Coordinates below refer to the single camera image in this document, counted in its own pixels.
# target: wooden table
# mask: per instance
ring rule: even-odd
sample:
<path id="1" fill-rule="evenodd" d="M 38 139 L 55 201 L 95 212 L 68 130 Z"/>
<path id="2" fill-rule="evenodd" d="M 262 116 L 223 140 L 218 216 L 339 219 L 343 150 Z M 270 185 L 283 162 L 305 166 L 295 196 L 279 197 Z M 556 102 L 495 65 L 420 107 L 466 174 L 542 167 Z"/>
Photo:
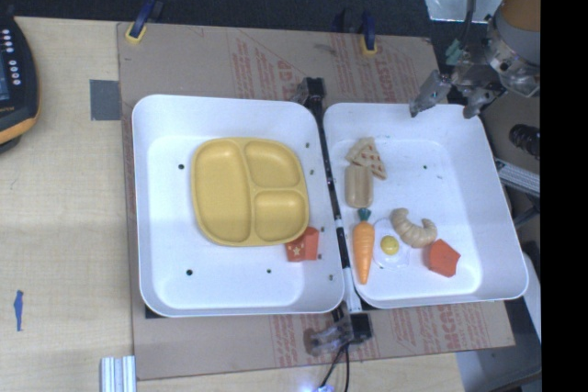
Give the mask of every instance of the wooden table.
<path id="1" fill-rule="evenodd" d="M 90 114 L 90 81 L 119 79 L 116 23 L 17 22 L 42 81 L 42 110 L 20 143 L 0 154 L 0 390 L 94 392 L 101 358 L 133 354 L 121 127 Z M 312 391 L 327 370 L 203 375 L 140 382 L 137 390 Z M 344 364 L 329 383 L 343 390 Z M 351 363 L 349 390 L 463 386 L 448 353 Z"/>

